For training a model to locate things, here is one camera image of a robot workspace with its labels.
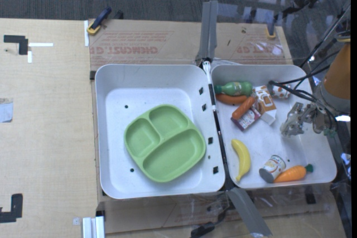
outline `green plate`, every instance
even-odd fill
[[[132,121],[125,129],[124,143],[139,168],[155,182],[179,177],[206,152],[197,127],[169,104],[152,108]]]

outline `yellow banana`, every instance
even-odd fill
[[[250,154],[247,146],[242,141],[232,139],[231,144],[239,157],[239,172],[235,178],[239,182],[242,176],[250,170]]]

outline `blue and yellow clamp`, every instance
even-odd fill
[[[108,18],[108,15],[112,12],[112,8],[111,7],[107,7],[106,9],[104,9],[99,16],[93,20],[87,28],[87,32],[89,35],[95,35],[99,29],[100,29],[100,25],[102,24],[102,21]]]

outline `orange carrot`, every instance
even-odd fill
[[[246,95],[231,96],[224,93],[216,94],[216,99],[225,104],[241,104],[247,98],[248,97]]]
[[[253,106],[254,102],[255,98],[249,96],[240,106],[238,106],[235,111],[233,111],[232,118],[238,120],[244,113],[248,111],[249,108]]]
[[[282,172],[274,182],[290,182],[290,181],[298,181],[299,179],[303,179],[307,172],[313,172],[312,165],[308,164],[307,166],[296,165]]]

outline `orange sausage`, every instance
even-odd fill
[[[255,98],[249,96],[238,108],[232,113],[232,118],[238,120],[249,108],[253,106]]]
[[[224,93],[216,94],[216,99],[225,104],[241,104],[247,98],[248,97],[246,95],[231,96]]]

